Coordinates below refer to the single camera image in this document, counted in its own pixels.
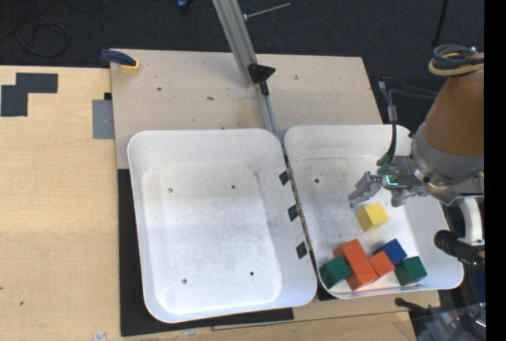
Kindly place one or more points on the blue cube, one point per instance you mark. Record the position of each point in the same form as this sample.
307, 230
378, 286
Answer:
395, 250

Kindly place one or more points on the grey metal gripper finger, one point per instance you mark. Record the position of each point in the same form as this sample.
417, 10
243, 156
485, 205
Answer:
400, 198
365, 189

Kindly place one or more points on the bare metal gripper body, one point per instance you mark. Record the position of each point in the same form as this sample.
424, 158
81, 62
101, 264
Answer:
407, 175

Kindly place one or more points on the green cube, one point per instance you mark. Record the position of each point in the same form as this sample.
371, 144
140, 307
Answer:
335, 271
411, 270

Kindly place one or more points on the yellow cube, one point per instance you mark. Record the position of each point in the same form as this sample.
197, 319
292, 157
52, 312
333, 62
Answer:
371, 216

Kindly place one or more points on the orange cube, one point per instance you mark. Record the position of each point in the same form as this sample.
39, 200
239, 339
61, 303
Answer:
382, 263
350, 250
361, 275

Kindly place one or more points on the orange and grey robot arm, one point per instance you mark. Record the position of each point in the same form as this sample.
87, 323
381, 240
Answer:
454, 114

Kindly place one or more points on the black cylinder on white bracket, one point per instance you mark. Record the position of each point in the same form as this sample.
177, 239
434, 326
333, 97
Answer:
454, 245

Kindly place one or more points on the white plastic tray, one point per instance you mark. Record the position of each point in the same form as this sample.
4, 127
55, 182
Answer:
336, 209
213, 228

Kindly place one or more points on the pale wood board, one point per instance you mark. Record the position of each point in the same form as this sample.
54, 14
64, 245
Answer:
178, 94

